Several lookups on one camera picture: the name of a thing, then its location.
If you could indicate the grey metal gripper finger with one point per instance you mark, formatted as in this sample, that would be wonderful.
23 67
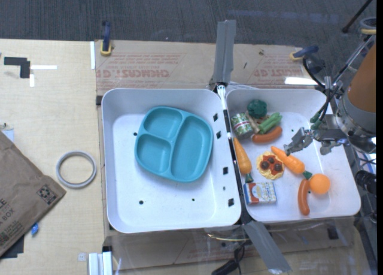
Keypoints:
299 142
326 147

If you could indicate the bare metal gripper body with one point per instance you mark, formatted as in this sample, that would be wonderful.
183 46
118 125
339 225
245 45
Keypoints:
329 128

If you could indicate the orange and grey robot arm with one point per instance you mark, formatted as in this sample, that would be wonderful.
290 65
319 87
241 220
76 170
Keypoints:
362 88

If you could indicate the orange carrot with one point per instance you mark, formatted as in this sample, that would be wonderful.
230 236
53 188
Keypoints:
242 158
290 161

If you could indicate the orange sausage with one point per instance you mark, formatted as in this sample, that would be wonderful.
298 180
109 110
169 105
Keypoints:
267 137
303 197

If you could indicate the green asparagus bunch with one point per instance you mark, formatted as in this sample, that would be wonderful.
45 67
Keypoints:
270 123

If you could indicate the orange ball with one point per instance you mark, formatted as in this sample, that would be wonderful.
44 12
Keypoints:
320 184

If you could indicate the yellow spaghetti with meatballs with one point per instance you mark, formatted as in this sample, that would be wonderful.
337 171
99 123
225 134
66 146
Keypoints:
270 166

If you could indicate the white plastic tray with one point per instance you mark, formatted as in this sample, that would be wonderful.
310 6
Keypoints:
167 205
299 103

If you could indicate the beige toy stick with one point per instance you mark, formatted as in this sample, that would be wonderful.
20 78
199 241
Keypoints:
253 124

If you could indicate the green broccoli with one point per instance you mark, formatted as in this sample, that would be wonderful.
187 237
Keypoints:
257 108

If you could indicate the green and red can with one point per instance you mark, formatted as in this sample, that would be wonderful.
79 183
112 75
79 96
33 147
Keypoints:
241 125

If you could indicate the blue and red carton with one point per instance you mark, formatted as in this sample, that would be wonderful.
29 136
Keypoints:
261 193

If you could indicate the blue divided plate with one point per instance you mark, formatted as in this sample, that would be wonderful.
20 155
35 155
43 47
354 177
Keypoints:
191 145

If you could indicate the brown cardboard board red print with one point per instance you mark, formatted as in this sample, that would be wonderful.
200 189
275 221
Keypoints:
185 67

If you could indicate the white tape roll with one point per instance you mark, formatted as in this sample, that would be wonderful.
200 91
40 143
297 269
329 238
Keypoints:
61 178

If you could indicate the brown paper envelope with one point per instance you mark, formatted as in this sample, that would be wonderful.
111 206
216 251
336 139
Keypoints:
21 190

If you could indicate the black cylinder on white bracket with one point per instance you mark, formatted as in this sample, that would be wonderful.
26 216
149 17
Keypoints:
365 181

